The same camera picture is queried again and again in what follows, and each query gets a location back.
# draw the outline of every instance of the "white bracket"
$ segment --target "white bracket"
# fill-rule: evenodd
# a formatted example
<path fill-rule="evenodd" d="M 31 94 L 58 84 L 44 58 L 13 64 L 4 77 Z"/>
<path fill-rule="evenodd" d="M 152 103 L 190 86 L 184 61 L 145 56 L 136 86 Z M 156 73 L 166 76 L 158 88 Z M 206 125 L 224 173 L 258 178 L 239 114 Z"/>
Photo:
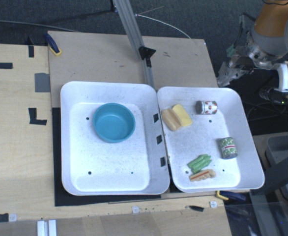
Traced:
<path fill-rule="evenodd" d="M 140 208 L 138 206 L 132 206 L 132 213 L 140 213 Z"/>
<path fill-rule="evenodd" d="M 37 236 L 57 236 L 56 220 L 37 221 Z"/>
<path fill-rule="evenodd" d="M 279 92 L 288 92 L 288 66 L 285 63 L 274 64 L 275 70 L 278 72 L 279 76 L 279 86 L 274 90 Z"/>
<path fill-rule="evenodd" d="M 10 213 L 8 216 L 9 222 L 16 222 L 17 221 L 17 215 L 15 213 Z"/>
<path fill-rule="evenodd" d="M 209 205 L 211 206 L 211 208 L 217 208 L 217 203 L 216 203 L 216 201 L 211 201 L 211 202 L 209 202 Z"/>

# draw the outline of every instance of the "yellow clamp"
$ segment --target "yellow clamp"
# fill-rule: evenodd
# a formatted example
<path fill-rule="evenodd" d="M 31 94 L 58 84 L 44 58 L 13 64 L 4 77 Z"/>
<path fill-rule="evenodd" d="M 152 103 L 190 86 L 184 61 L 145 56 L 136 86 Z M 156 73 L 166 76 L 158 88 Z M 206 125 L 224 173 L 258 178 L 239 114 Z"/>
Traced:
<path fill-rule="evenodd" d="M 61 51 L 61 49 L 59 48 L 59 52 L 58 53 L 56 53 L 51 47 L 49 47 L 49 49 L 50 49 L 50 51 L 55 55 L 55 56 L 60 56 L 61 55 L 61 53 L 62 53 L 62 51 Z"/>
<path fill-rule="evenodd" d="M 229 198 L 227 198 L 227 197 L 225 197 L 225 196 L 222 196 L 222 195 L 220 195 L 220 193 L 219 193 L 220 191 L 216 191 L 216 194 L 215 194 L 215 196 L 217 197 L 217 198 L 219 198 L 219 199 L 222 199 L 222 200 L 225 200 L 225 201 L 227 201 L 227 200 L 229 200 Z"/>

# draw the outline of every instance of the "wooden table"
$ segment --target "wooden table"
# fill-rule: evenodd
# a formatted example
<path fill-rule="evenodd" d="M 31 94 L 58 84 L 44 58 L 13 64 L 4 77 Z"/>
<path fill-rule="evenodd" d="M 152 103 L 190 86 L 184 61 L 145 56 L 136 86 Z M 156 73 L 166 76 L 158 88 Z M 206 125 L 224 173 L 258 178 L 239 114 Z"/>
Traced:
<path fill-rule="evenodd" d="M 224 203 L 213 193 L 165 193 L 153 201 L 55 206 L 51 110 L 59 107 L 60 87 L 71 80 L 144 83 L 144 76 L 124 35 L 50 34 L 62 49 L 60 57 L 46 46 L 34 46 L 31 58 L 26 45 L 0 44 L 0 62 L 13 63 L 13 69 L 0 69 L 0 214 L 16 214 L 21 225 L 0 223 L 0 227 L 21 231 L 26 223 L 57 219 L 62 235 L 111 235 L 117 223 L 126 227 L 146 223 L 155 232 L 151 235 L 196 231 L 231 235 Z M 151 59 L 156 88 L 217 86 L 203 40 L 144 37 L 144 42 L 157 50 Z M 40 73 L 50 75 L 51 92 L 35 91 L 34 77 Z M 36 108 L 37 119 L 46 119 L 46 125 L 30 124 L 29 108 Z M 218 207 L 210 208 L 210 201 Z M 204 207 L 204 212 L 186 209 L 189 205 Z M 134 206 L 139 208 L 138 217 L 132 214 Z"/>

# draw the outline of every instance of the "gray carpet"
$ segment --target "gray carpet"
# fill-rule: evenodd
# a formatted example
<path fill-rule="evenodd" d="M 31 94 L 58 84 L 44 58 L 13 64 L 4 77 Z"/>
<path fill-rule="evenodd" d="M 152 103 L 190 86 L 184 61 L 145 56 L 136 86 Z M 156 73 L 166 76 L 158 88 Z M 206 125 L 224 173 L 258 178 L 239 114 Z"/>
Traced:
<path fill-rule="evenodd" d="M 130 0 L 135 13 L 173 25 L 191 38 L 204 39 L 217 75 L 226 48 L 237 38 L 239 16 L 246 12 L 258 16 L 262 0 Z M 0 20 L 44 24 L 92 33 L 125 34 L 117 13 L 110 11 L 110 0 L 0 0 Z M 137 18 L 142 35 L 185 37 L 180 31 L 159 22 Z M 253 22 L 246 20 L 249 29 Z M 24 44 L 30 37 L 35 45 L 45 45 L 43 34 L 50 28 L 0 23 L 0 43 Z M 245 34 L 240 44 L 245 43 Z M 257 90 L 272 75 L 267 71 L 233 81 L 230 88 L 243 99 L 248 113 L 256 104 L 264 104 Z M 276 76 L 271 86 L 278 83 Z M 250 128 L 254 135 L 288 131 L 288 115 L 269 118 L 273 112 L 251 111 Z"/>

